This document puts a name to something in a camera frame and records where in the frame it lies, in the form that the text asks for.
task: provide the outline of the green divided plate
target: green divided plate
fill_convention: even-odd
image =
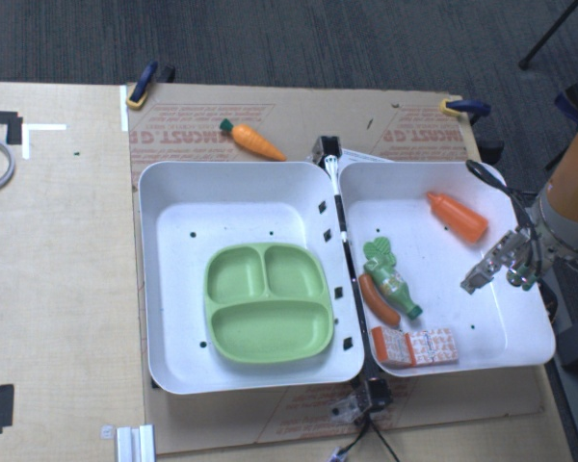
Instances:
[[[240,363],[280,363],[318,354],[333,332],[319,261],[294,244],[239,244],[205,270],[205,313],[221,354]]]

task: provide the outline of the toy ketchup bottle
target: toy ketchup bottle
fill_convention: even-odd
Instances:
[[[482,237],[488,227],[487,219],[444,193],[428,192],[427,196],[433,214],[456,234],[472,244]]]

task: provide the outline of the wooden table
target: wooden table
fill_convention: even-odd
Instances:
[[[21,145],[13,146],[15,175],[0,190],[0,385],[15,390],[0,461],[111,461],[112,427],[145,424],[129,136],[120,93],[117,86],[0,83],[0,111],[18,112],[38,128],[30,132],[29,159]],[[66,128],[52,130],[56,125]],[[571,460],[544,368],[535,370],[542,398],[537,414],[384,436],[404,461]],[[323,461],[353,438],[163,459]],[[374,433],[350,457],[392,460]]]

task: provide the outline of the black pole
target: black pole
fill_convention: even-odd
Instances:
[[[529,68],[529,62],[531,59],[538,53],[539,49],[550,39],[550,37],[559,29],[559,26],[564,23],[564,21],[569,17],[569,15],[574,12],[574,9],[578,7],[578,0],[574,0],[569,7],[563,12],[561,17],[557,19],[557,22],[553,24],[553,26],[548,30],[548,32],[543,35],[543,38],[539,40],[538,44],[536,44],[533,49],[527,54],[525,58],[523,58],[520,62],[518,62],[518,66],[522,70],[526,70]]]

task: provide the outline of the white plastic tray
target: white plastic tray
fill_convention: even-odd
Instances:
[[[355,300],[331,184],[320,168],[164,162],[142,173],[139,190],[148,361],[160,387],[196,394],[336,383],[359,373],[364,350]],[[309,358],[240,364],[214,349],[207,330],[205,266],[227,246],[266,242],[298,244],[319,259],[335,318],[333,336],[323,352]],[[353,346],[347,347],[348,341]]]
[[[364,350],[332,186],[322,169],[306,162],[163,162],[142,173],[139,189],[148,362],[161,388],[197,394],[336,383],[359,373]],[[464,163],[354,163],[341,170],[340,191],[356,273],[365,262],[363,244],[389,238],[397,270],[424,310],[414,322],[403,318],[402,329],[449,327],[459,350],[459,361],[449,365],[381,365],[385,371],[462,372],[537,365],[552,357],[554,334],[537,288],[514,288],[505,269],[473,295],[460,287],[515,228],[505,195]],[[447,193],[485,216],[489,227],[482,239],[469,245],[447,231],[431,213],[428,191]],[[298,244],[319,259],[335,317],[333,337],[323,352],[298,361],[232,362],[214,349],[206,327],[205,266],[227,246],[269,242]],[[369,328],[381,324],[367,307],[365,314]]]
[[[501,174],[490,170],[501,180]],[[470,295],[464,276],[499,239],[516,226],[511,201],[469,173],[464,163],[354,163],[340,173],[340,191],[357,274],[364,243],[387,237],[396,270],[424,313],[415,321],[401,314],[406,331],[449,327],[457,363],[415,368],[381,367],[397,376],[462,372],[546,363],[555,338],[537,286],[513,287],[502,268]],[[447,193],[488,219],[485,234],[467,244],[431,212],[427,192]],[[382,324],[365,308],[369,328]]]

